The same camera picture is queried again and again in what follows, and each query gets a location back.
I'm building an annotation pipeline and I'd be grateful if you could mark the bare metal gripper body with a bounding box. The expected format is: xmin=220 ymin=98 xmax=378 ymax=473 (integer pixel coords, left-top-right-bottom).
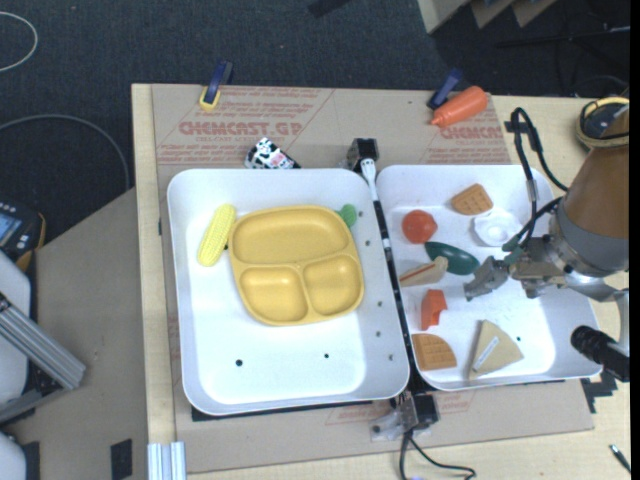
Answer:
xmin=508 ymin=236 xmax=601 ymax=300

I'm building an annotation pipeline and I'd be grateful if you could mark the white fried egg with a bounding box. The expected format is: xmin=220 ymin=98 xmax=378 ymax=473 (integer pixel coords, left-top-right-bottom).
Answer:
xmin=470 ymin=208 xmax=524 ymax=248

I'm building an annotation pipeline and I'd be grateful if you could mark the dark green toy leaf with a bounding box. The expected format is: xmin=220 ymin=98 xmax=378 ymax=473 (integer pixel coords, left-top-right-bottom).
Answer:
xmin=424 ymin=240 xmax=482 ymax=276

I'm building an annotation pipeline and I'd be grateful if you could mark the orange cheese block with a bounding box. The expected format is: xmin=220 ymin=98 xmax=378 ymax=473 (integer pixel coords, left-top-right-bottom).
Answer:
xmin=419 ymin=288 xmax=448 ymax=332

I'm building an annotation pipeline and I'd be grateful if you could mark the beige sandwich wedge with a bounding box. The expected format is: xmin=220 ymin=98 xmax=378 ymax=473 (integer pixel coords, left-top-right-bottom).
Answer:
xmin=397 ymin=255 xmax=450 ymax=288

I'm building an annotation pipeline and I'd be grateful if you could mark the white plastic tray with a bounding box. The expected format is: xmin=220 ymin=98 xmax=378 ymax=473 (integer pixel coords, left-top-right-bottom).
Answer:
xmin=374 ymin=163 xmax=604 ymax=392
xmin=166 ymin=167 xmax=412 ymax=416

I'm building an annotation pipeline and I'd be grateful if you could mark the beige triangular cheese wedge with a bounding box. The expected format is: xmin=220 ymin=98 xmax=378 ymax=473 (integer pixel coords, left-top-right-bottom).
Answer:
xmin=466 ymin=318 xmax=525 ymax=381

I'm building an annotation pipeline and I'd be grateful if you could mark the tan waffle piece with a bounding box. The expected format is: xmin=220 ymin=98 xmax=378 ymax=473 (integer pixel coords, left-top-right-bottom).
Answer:
xmin=450 ymin=182 xmax=495 ymax=217

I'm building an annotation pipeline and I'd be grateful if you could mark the orange quarter waffle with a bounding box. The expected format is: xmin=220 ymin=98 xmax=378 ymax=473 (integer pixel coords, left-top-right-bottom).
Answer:
xmin=410 ymin=332 xmax=459 ymax=372

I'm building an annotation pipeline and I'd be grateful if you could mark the red tomato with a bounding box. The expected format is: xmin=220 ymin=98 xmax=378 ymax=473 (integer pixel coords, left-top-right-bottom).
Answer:
xmin=401 ymin=209 xmax=439 ymax=245

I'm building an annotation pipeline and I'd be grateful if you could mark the thin black and white rod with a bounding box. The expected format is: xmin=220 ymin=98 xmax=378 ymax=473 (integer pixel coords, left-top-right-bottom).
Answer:
xmin=360 ymin=158 xmax=420 ymax=395

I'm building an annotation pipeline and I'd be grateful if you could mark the green toy vegetable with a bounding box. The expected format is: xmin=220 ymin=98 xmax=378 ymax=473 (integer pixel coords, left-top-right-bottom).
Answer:
xmin=335 ymin=203 xmax=359 ymax=229

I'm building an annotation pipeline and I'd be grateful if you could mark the yellow divided plate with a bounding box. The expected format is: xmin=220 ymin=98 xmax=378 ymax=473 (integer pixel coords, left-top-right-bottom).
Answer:
xmin=227 ymin=204 xmax=366 ymax=327

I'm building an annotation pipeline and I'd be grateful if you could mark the black pen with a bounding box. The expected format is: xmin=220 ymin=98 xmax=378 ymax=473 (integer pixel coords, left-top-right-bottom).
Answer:
xmin=608 ymin=443 xmax=631 ymax=473

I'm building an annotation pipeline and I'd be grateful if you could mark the brown cardboard board red print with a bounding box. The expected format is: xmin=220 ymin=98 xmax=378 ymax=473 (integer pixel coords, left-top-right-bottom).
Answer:
xmin=149 ymin=83 xmax=597 ymax=474

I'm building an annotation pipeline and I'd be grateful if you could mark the black and white cow-print carton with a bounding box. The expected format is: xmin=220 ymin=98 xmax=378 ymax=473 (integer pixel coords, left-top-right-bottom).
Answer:
xmin=243 ymin=136 xmax=302 ymax=171

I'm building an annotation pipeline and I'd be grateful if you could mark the yellow corn cob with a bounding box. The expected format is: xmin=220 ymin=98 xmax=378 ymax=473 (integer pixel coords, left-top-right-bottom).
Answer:
xmin=196 ymin=203 xmax=238 ymax=269

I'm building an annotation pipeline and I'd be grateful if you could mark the black cylinder on white bracket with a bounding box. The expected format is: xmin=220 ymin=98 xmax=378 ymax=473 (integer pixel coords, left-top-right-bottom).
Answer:
xmin=569 ymin=273 xmax=630 ymax=383

